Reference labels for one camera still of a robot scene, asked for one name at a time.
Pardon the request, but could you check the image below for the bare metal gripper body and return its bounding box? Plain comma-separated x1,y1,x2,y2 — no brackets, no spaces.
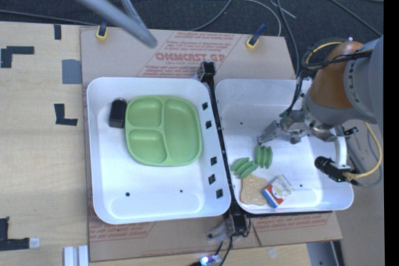
278,110,340,145

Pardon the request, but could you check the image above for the green pea pod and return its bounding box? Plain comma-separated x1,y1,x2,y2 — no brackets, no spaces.
229,156,260,180
253,144,274,170

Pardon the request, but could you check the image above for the white plastic tray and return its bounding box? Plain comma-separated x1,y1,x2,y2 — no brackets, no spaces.
86,76,233,226
214,78,355,215

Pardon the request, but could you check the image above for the thin black rod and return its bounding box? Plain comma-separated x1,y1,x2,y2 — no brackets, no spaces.
207,80,239,216

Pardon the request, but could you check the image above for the white blue red carton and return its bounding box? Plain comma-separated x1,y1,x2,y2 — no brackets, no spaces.
260,174,296,209

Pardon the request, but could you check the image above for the tan bread slice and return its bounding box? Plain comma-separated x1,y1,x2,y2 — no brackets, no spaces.
239,173,269,207

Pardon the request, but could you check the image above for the green divided plate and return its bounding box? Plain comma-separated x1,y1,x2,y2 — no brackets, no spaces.
124,95,203,168

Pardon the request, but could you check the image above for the small black bottle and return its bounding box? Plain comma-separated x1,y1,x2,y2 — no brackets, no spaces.
108,97,128,129

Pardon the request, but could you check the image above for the brown cardboard board red print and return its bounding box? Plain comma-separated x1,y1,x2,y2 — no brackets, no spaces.
79,26,344,263

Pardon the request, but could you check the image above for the black cylinder on white bracket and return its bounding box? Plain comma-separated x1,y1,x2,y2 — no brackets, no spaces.
314,130,353,184

